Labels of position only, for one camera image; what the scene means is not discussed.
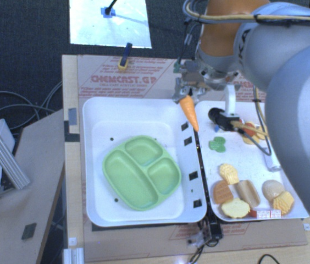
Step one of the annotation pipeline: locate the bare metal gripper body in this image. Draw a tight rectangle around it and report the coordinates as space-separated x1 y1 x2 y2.
175 60 241 92

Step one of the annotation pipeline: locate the orange toy carrot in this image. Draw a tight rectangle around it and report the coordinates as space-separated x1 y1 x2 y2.
179 94 200 133

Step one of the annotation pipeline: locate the brown cardboard board red print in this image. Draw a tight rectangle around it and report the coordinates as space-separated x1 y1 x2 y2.
62 54 308 262

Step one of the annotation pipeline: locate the white plastic tray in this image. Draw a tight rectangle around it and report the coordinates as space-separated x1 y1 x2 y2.
195 100 310 223
82 96 208 228

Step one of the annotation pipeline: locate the green toy broccoli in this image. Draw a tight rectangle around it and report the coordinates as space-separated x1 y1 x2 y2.
208 136 226 153

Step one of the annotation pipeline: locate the yellow and red toy pizza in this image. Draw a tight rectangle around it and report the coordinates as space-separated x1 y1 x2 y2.
241 121 269 146

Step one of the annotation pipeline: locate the thin black rod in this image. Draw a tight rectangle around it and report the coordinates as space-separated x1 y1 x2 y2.
192 125 213 226

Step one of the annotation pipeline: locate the yellow ridged toy chip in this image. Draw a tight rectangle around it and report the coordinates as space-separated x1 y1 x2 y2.
272 191 295 216
219 163 240 185

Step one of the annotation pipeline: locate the green divided plate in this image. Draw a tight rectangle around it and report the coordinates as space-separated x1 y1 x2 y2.
102 135 182 212

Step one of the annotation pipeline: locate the orange toy bread slice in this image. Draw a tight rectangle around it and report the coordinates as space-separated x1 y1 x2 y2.
213 179 234 205

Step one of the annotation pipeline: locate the beige toy hot dog bun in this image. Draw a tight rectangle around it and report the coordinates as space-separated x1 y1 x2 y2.
235 179 261 209

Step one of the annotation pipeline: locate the yellow round toy biscuit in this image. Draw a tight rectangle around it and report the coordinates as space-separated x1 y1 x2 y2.
220 197 251 219

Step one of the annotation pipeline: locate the beige round toy bun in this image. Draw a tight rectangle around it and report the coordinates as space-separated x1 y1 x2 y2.
262 179 286 202

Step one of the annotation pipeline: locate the black cylinder on white bracket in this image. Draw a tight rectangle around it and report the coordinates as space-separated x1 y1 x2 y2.
207 84 242 133

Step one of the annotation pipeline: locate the black block with wires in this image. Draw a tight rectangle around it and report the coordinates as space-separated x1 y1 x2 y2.
208 219 223 241

